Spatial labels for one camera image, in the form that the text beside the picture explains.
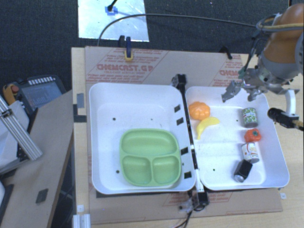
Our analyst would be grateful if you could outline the black block with thin wires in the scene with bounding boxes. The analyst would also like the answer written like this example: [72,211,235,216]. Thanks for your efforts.
[171,74,187,88]
[193,190,210,209]

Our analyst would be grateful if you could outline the orange toy pumpkin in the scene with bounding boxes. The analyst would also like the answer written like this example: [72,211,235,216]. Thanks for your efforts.
[188,101,211,121]

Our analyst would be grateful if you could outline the black can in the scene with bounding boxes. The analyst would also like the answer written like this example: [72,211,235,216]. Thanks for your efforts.
[233,160,253,183]

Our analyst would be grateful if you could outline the thin black and white rod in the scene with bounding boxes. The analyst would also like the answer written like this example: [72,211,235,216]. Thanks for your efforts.
[179,83,205,194]

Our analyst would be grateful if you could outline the green divided plate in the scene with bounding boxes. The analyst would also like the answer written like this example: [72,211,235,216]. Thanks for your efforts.
[119,128,182,188]

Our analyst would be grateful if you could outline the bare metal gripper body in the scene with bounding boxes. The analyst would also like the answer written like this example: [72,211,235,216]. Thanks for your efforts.
[241,66,290,95]

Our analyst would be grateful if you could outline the black cylinder on white bracket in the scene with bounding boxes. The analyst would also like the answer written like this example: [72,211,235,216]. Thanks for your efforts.
[267,88,300,129]

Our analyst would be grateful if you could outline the white plastic tray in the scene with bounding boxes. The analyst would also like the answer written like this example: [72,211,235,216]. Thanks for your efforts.
[185,86,291,191]
[88,82,197,195]

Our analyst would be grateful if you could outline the yellow banana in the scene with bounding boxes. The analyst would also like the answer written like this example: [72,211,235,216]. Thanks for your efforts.
[196,116,221,140]

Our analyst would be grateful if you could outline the brown cardboard board red print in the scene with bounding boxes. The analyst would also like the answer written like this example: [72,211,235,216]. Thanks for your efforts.
[84,46,284,225]

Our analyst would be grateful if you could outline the white and orange can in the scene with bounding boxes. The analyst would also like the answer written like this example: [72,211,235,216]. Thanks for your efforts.
[241,142,260,164]

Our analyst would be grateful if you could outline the green and white can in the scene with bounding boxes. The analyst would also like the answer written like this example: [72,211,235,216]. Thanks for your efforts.
[241,107,258,128]

